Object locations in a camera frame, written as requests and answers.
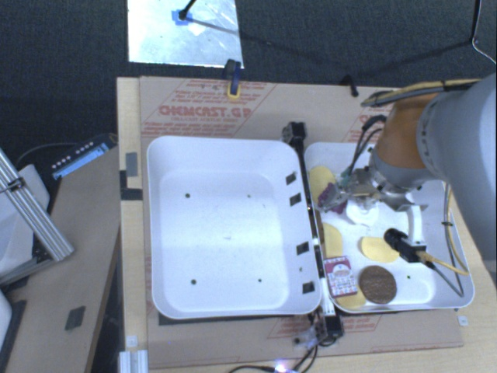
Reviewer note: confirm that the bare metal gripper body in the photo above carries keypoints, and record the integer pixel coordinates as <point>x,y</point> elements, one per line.
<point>363,185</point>

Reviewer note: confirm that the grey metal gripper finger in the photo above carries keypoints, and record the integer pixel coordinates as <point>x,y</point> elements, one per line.
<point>324,205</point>
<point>341,196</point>

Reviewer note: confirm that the purple grapes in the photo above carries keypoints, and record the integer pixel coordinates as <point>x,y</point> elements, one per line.
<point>330,190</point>

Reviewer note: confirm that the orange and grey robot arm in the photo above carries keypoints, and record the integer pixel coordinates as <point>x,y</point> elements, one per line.
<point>458,130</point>

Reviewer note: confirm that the thin black and white rod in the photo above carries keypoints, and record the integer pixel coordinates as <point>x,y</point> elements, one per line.
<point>310,208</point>

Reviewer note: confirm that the white round object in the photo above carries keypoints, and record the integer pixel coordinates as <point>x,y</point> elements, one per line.
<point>359,214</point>

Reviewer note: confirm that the yellow flat disc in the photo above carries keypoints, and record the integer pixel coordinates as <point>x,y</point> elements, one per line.
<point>332,241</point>
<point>355,302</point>
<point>320,177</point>
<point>374,250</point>

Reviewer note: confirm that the red and white carton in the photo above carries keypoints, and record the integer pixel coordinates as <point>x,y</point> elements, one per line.
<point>341,276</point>

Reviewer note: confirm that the brown round biscuit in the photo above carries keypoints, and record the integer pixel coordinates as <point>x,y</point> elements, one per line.
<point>377,284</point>

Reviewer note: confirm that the white plastic tray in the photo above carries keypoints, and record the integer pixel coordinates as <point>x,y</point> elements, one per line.
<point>423,282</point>
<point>221,227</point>

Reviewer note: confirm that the brown cardboard board red print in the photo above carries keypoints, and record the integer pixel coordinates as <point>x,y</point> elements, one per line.
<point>217,107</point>

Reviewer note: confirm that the black cylinder on white bracket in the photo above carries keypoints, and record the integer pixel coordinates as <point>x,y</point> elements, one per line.
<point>404,245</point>

